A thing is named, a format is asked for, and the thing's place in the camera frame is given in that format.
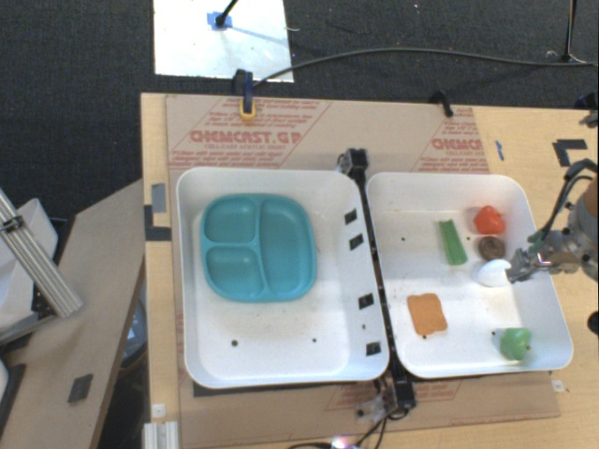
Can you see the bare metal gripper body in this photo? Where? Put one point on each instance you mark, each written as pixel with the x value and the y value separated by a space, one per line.
pixel 564 253

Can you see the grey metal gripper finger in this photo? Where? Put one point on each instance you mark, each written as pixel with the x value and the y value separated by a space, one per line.
pixel 518 275
pixel 523 256

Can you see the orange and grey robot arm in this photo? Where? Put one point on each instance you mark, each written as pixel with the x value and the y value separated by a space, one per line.
pixel 589 213

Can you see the white toy egg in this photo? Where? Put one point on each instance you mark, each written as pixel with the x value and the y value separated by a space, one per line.
pixel 491 273

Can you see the brown toy doughnut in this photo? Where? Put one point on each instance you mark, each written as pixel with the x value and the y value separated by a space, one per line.
pixel 491 248

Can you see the red toy pepper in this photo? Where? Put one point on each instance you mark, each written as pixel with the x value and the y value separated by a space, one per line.
pixel 489 220

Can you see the white plastic tray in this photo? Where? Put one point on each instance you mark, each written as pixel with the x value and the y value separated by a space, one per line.
pixel 468 307
pixel 281 339

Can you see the green toy pepper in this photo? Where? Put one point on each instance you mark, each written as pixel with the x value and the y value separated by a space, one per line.
pixel 515 343

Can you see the green celery stick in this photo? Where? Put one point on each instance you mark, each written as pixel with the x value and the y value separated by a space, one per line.
pixel 453 243

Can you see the orange toy bread slice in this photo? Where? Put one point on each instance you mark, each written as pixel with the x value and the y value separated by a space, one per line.
pixel 426 314

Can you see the thin black and white rod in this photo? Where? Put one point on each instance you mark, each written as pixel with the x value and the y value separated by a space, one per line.
pixel 380 279

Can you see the teal divided plate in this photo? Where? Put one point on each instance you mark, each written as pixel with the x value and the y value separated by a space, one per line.
pixel 281 246

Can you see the brown cardboard board, red print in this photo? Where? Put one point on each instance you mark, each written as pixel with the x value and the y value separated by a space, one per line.
pixel 290 134

